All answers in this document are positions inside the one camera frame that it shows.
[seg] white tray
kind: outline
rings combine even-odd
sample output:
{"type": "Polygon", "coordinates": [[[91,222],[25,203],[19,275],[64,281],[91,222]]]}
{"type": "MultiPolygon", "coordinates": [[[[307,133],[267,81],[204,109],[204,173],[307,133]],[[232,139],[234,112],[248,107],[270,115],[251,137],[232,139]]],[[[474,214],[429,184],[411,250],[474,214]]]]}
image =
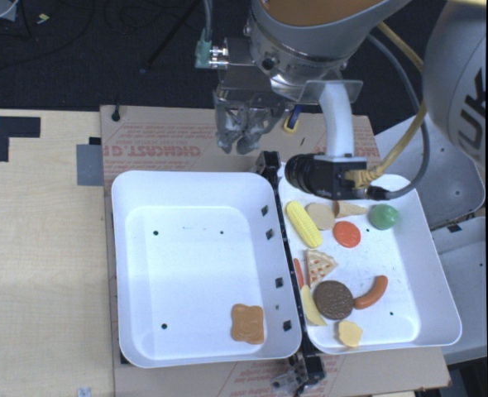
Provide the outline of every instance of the white tray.
{"type": "Polygon", "coordinates": [[[301,328],[273,189],[252,173],[129,171],[112,185],[119,342],[135,366],[286,358],[301,328]],[[265,341],[231,338],[234,304],[265,341]]]}
{"type": "MultiPolygon", "coordinates": [[[[292,187],[280,170],[280,198],[283,207],[290,200],[303,206],[332,202],[292,187]]],[[[374,182],[389,190],[409,183],[398,175],[384,175],[374,182]]],[[[331,231],[322,231],[323,244],[317,249],[328,253],[338,263],[325,280],[345,284],[354,297],[364,294],[377,275],[387,275],[389,284],[384,296],[367,309],[356,310],[347,317],[363,330],[358,347],[344,346],[335,329],[337,321],[325,319],[326,327],[308,325],[309,338],[322,352],[342,354],[405,347],[448,346],[462,333],[461,320],[448,287],[441,262],[433,244],[417,192],[411,191],[388,202],[352,200],[350,203],[370,208],[387,203],[399,211],[399,221],[385,231],[374,228],[366,215],[347,220],[361,231],[361,243],[354,248],[340,246],[331,231]]],[[[293,258],[305,271],[307,248],[286,219],[286,230],[293,258]]]]}

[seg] cardboard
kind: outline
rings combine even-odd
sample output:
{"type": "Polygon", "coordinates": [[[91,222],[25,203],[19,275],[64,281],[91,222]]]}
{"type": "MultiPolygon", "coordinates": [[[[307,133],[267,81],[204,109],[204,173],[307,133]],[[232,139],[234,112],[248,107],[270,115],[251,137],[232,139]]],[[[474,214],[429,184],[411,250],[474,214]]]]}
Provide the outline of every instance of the cardboard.
{"type": "MultiPolygon", "coordinates": [[[[261,151],[292,155],[324,151],[322,114],[303,114],[296,132],[282,130],[282,120],[261,138],[260,149],[248,155],[227,155],[217,146],[212,109],[123,106],[112,120],[114,106],[101,107],[103,175],[108,242],[112,345],[117,397],[194,395],[196,397],[275,397],[271,380],[289,368],[286,360],[207,363],[142,369],[122,363],[117,335],[117,284],[110,187],[127,170],[250,171],[261,151]]],[[[368,167],[380,161],[368,117],[353,116],[355,155],[368,167]]],[[[348,397],[441,388],[450,377],[439,347],[421,347],[352,355],[322,355],[326,377],[304,395],[348,397]]]]}

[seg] wooden surface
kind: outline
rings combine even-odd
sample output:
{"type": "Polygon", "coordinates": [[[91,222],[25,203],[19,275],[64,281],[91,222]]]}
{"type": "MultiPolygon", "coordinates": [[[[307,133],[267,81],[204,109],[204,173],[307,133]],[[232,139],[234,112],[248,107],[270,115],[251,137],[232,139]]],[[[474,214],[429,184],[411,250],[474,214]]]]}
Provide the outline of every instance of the wooden surface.
{"type": "Polygon", "coordinates": [[[77,185],[97,112],[41,117],[0,162],[0,396],[113,395],[103,187],[77,185]]]}

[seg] gray cable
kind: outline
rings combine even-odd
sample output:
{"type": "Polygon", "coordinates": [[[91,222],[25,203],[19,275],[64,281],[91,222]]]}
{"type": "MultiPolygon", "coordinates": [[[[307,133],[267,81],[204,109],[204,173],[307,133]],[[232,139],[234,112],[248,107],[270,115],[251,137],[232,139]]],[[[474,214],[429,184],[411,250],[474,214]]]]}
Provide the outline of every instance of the gray cable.
{"type": "Polygon", "coordinates": [[[203,9],[205,11],[205,40],[211,41],[213,33],[213,0],[203,0],[203,9]]]}
{"type": "MultiPolygon", "coordinates": [[[[411,104],[414,107],[414,111],[418,112],[420,107],[419,99],[417,98],[414,88],[411,85],[411,82],[409,81],[408,75],[405,73],[404,68],[402,67],[400,62],[396,59],[395,55],[393,55],[393,53],[391,53],[391,51],[380,41],[378,41],[374,36],[370,34],[369,36],[367,36],[367,39],[373,45],[375,45],[378,50],[384,53],[385,57],[387,57],[391,62],[391,64],[395,67],[397,73],[399,74],[400,79],[402,79],[402,82],[406,87],[406,91],[408,93],[409,100],[411,101],[411,104]]],[[[430,150],[429,150],[428,127],[426,126],[425,121],[421,124],[420,131],[423,137],[423,159],[421,161],[419,171],[417,172],[415,177],[411,180],[411,182],[405,187],[403,187],[402,189],[397,189],[396,191],[388,191],[387,193],[385,193],[385,197],[387,199],[396,199],[398,197],[407,194],[409,191],[414,189],[419,184],[420,180],[424,177],[424,174],[428,169],[430,150]]]]}

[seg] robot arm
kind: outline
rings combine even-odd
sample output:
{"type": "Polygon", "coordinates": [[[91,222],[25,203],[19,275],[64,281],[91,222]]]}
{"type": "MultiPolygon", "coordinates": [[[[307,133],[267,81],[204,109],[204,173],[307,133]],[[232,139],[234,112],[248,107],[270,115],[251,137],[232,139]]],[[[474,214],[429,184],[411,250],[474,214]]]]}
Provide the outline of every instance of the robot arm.
{"type": "MultiPolygon", "coordinates": [[[[237,152],[246,154],[258,148],[261,136],[283,116],[297,112],[302,104],[319,105],[327,128],[327,153],[295,156],[286,165],[287,179],[303,191],[327,199],[366,198],[366,184],[354,175],[366,170],[366,162],[354,156],[350,107],[362,82],[344,79],[341,70],[370,31],[410,1],[251,0],[245,37],[227,38],[222,48],[210,50],[208,62],[203,53],[204,62],[197,64],[218,71],[219,83],[213,92],[218,145],[229,153],[236,142],[237,152]]],[[[468,9],[479,13],[479,20],[485,20],[485,6],[477,6],[468,9]]],[[[476,30],[481,34],[481,25],[476,30]]],[[[435,42],[432,47],[438,48],[439,44],[435,42]]],[[[479,51],[477,59],[481,62],[479,51]]],[[[462,69],[466,56],[457,67],[442,65],[447,62],[445,58],[451,59],[452,52],[456,53],[455,49],[439,55],[432,71],[462,69]]],[[[437,87],[425,88],[433,95],[440,91],[437,87]]],[[[474,98],[469,94],[468,100],[485,107],[485,99],[479,95],[474,98]]],[[[437,112],[437,104],[430,103],[433,101],[440,102],[441,98],[427,98],[428,110],[437,112]]],[[[458,138],[469,149],[481,140],[477,122],[474,125],[475,136],[467,140],[461,131],[458,138]]],[[[481,127],[484,139],[484,123],[481,127]]]]}

